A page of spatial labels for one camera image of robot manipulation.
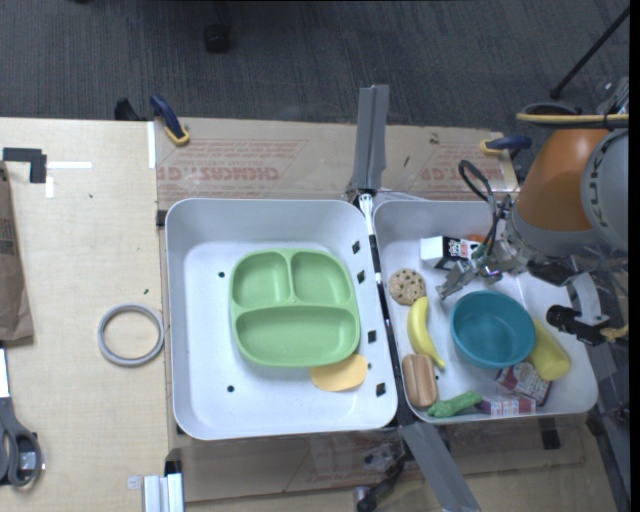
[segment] cookie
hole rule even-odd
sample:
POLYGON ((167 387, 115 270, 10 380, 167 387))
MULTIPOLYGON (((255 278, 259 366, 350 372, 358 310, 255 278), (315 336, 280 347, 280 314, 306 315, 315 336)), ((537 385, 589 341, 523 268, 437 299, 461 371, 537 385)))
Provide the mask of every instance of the cookie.
POLYGON ((389 279, 389 294, 398 304, 410 306, 427 294, 424 279, 415 270, 401 268, 389 279))

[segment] white plastic tray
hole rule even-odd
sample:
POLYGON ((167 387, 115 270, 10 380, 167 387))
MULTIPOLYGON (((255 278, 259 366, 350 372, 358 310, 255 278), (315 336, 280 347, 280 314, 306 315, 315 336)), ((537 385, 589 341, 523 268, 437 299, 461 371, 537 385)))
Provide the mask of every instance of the white plastic tray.
POLYGON ((169 210, 165 236, 173 408, 188 435, 223 440, 370 430, 393 419, 398 396, 389 345, 366 224, 354 206, 186 199, 169 210), (360 314, 357 351, 369 363, 359 387, 322 391, 307 368, 261 366, 240 353, 230 325, 229 276, 244 255, 275 247, 327 251, 349 270, 360 314))
MULTIPOLYGON (((598 397, 598 385, 584 344, 575 336, 561 333, 546 322, 547 309, 553 304, 570 306, 566 288, 547 284, 528 274, 505 276, 494 285, 476 277, 462 290, 440 301, 436 286, 446 279, 446 271, 434 269, 420 260, 420 239, 433 236, 466 238, 469 234, 485 235, 491 223, 489 208, 482 201, 413 201, 389 200, 374 211, 382 275, 385 283, 396 270, 406 267, 420 270, 425 278, 429 298, 427 328, 445 368, 435 367, 439 398, 447 400, 473 390, 481 395, 506 394, 496 384, 495 370, 482 370, 459 359, 449 332, 449 312, 456 300, 480 289, 494 289, 518 300, 533 318, 538 319, 552 333, 571 359, 569 372, 551 385, 543 407, 533 415, 547 416, 579 414, 588 411, 598 397)), ((389 314, 394 329, 400 360, 413 353, 406 330, 408 306, 395 302, 387 293, 389 314)), ((456 415, 434 418, 426 410, 413 408, 414 413, 431 423, 462 423, 491 418, 486 414, 456 415)))

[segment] green vegetable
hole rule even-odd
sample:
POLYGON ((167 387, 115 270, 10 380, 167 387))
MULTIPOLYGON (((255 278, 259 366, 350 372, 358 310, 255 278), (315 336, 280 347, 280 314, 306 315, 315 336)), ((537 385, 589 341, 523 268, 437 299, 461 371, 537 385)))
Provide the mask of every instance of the green vegetable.
POLYGON ((482 402, 482 396, 475 391, 467 391, 449 400, 438 400, 427 409, 427 414, 436 418, 447 418, 480 402, 482 402))

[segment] white cord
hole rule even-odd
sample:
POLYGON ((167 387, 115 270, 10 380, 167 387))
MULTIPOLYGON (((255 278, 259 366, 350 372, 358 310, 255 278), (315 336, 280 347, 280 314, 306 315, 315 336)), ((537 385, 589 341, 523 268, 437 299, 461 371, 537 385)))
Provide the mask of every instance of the white cord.
POLYGON ((160 318, 160 315, 158 315, 158 313, 153 311, 148 306, 145 306, 144 304, 138 304, 136 302, 126 302, 124 304, 114 306, 104 314, 104 316, 100 320, 100 324, 98 325, 98 347, 100 347, 102 355, 107 359, 107 361, 110 361, 113 364, 117 364, 119 366, 140 366, 142 364, 148 363, 158 355, 158 353, 162 349, 163 343, 164 327, 162 325, 162 319, 160 318), (155 324, 156 329, 158 330, 158 340, 156 341, 155 346, 151 349, 150 352, 141 357, 127 358, 119 356, 112 352, 104 342, 104 330, 109 321, 114 316, 119 315, 120 313, 130 312, 142 313, 155 324))

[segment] brown paper bag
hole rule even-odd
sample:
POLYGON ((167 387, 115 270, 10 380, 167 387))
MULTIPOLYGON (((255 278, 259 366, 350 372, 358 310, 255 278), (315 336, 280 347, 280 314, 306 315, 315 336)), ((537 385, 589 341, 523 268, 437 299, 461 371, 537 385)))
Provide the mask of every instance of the brown paper bag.
POLYGON ((0 162, 0 340, 33 334, 22 262, 18 252, 9 175, 0 162))

